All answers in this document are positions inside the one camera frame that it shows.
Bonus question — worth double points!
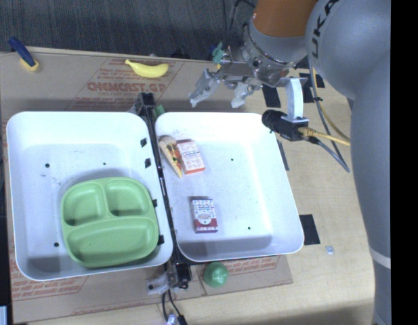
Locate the green divided plate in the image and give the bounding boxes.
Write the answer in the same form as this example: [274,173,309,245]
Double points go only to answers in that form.
[60,177,161,269]

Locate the thin black rod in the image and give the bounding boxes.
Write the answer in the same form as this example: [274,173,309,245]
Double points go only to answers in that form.
[148,112,182,267]

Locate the white plastic tray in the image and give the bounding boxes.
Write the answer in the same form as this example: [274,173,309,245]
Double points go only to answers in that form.
[5,110,174,282]
[154,112,305,263]

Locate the black cylinder on white bracket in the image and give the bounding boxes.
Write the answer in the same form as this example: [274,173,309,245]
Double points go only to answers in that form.
[261,77,310,142]

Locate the yellow banana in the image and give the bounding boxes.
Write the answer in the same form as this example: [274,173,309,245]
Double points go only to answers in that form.
[124,58,170,79]

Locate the red and white carton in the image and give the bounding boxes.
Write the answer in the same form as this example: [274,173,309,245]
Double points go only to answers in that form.
[190,197,220,234]

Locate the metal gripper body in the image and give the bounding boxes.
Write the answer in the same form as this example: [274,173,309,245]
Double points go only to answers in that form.
[216,43,296,89]

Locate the orange and white carton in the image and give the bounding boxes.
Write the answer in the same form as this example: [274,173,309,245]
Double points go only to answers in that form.
[175,139,207,175]

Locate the black block with wires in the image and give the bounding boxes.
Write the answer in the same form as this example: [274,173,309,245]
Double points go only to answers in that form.
[166,261,193,290]
[136,92,158,117]

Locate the pizza slice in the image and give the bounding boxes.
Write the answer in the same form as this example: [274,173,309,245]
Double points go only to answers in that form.
[158,134,184,179]

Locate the green round toy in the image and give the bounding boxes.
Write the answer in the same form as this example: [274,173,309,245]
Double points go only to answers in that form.
[203,261,230,288]

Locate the brown cardboard board red print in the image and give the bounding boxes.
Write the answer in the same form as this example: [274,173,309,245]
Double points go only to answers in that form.
[0,47,295,323]

